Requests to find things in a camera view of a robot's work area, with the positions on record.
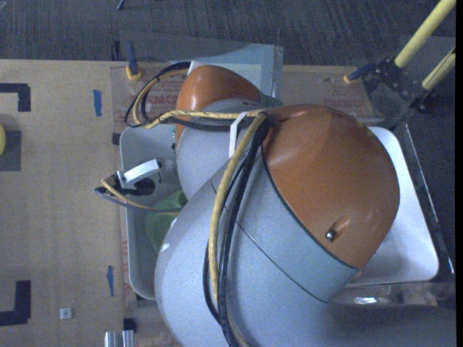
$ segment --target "blue tape marking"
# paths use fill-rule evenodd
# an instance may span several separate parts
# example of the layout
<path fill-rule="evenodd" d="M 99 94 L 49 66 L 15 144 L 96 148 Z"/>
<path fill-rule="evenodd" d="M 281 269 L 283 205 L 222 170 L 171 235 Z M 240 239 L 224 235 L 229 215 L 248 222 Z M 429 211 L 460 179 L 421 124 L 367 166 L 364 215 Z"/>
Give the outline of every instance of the blue tape marking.
<path fill-rule="evenodd" d="M 111 297 L 114 297 L 114 274 L 112 266 L 108 266 L 108 273 L 106 274 L 106 278 L 108 279 Z"/>
<path fill-rule="evenodd" d="M 101 117 L 103 114 L 101 110 L 103 109 L 103 102 L 101 101 L 101 91 L 93 91 L 93 106 L 95 107 L 95 114 L 97 117 Z"/>

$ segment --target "dark floor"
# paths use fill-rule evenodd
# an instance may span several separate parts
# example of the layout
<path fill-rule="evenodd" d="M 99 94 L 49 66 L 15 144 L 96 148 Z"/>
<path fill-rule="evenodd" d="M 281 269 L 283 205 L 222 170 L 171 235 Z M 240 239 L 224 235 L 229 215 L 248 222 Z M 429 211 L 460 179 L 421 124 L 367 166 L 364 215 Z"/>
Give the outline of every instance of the dark floor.
<path fill-rule="evenodd" d="M 394 55 L 439 0 L 0 0 L 0 58 L 111 60 L 114 41 L 153 35 L 279 43 L 285 64 L 361 65 Z M 456 37 L 456 12 L 436 30 Z M 410 122 L 415 146 L 455 263 L 454 72 L 428 112 Z"/>

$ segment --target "green object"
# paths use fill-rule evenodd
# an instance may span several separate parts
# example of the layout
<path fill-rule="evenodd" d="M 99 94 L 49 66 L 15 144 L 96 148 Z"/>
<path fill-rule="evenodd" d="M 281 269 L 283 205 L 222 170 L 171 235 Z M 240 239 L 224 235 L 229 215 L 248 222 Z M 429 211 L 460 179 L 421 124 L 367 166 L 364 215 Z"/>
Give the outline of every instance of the green object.
<path fill-rule="evenodd" d="M 181 210 L 187 204 L 187 198 L 183 193 L 183 190 L 169 195 L 167 198 L 160 200 L 154 205 L 157 210 L 170 210 L 172 208 L 178 208 Z M 150 239 L 151 245 L 153 245 L 154 252 L 156 254 L 161 251 L 162 242 L 167 235 L 167 232 L 171 228 L 172 221 L 177 217 L 177 214 L 163 214 L 150 212 L 146 215 L 145 219 L 145 230 L 148 238 Z"/>

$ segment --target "white cable tie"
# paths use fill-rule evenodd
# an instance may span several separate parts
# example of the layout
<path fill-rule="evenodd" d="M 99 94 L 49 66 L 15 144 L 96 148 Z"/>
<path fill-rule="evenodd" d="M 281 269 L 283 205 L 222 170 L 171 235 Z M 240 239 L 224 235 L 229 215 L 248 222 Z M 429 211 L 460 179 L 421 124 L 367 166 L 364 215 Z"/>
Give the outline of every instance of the white cable tie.
<path fill-rule="evenodd" d="M 234 154 L 234 149 L 237 145 L 237 136 L 238 136 L 238 125 L 246 117 L 247 111 L 239 114 L 238 118 L 230 126 L 230 146 L 229 146 L 229 158 Z"/>

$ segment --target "gray carpet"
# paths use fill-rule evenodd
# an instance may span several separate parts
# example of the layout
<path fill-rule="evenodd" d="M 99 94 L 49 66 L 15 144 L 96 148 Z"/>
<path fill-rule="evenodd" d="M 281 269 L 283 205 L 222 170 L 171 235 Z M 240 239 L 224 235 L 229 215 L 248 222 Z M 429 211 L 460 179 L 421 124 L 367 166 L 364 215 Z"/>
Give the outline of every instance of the gray carpet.
<path fill-rule="evenodd" d="M 139 59 L 162 59 L 156 37 L 175 35 L 278 43 L 285 64 L 361 65 L 395 54 L 439 0 L 0 1 L 0 58 L 111 60 L 115 41 L 133 40 Z M 456 37 L 455 11 L 434 36 Z M 453 261 L 454 87 L 452 72 L 410 122 Z"/>

